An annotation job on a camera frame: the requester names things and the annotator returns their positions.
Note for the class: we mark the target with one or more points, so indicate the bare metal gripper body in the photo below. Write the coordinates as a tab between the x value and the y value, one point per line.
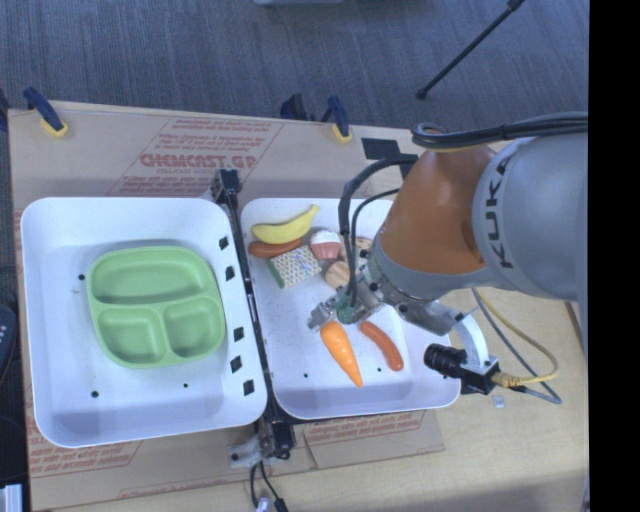
385	296

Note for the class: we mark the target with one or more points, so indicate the black tripod leg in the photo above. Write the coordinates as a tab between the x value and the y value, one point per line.
465	50

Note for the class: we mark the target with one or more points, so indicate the green divided plate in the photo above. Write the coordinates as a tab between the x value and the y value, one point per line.
150	280

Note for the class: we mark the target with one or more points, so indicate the yellow banana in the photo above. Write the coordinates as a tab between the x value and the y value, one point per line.
282	231

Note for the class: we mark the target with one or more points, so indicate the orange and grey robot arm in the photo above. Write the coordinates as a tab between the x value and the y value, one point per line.
530	215

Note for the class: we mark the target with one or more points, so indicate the white plastic tray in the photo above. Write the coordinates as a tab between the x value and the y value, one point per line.
300	350
65	300

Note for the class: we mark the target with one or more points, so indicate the brown biscuit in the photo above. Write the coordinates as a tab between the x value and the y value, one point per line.
362	246

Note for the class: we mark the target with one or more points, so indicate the short orange sausage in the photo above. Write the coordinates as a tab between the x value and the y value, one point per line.
267	249

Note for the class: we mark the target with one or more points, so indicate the brown cardboard board red print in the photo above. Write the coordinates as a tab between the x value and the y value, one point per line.
150	150

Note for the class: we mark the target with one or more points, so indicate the long orange sausage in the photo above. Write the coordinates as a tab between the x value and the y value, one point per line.
385	346

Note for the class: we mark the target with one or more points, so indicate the tan bread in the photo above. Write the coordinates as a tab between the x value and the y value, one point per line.
336	274

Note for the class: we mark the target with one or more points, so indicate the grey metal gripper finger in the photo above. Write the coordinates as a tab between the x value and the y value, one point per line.
320	316

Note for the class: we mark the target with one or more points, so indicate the patterned yellow green carton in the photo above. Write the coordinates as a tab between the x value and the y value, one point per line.
294	266

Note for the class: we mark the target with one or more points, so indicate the orange carrot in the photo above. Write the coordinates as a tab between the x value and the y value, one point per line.
342	350

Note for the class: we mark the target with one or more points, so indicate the black cylinder on white bracket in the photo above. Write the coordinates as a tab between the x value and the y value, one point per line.
447	359

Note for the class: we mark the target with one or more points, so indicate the pink cupcake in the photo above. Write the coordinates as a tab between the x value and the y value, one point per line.
326	245

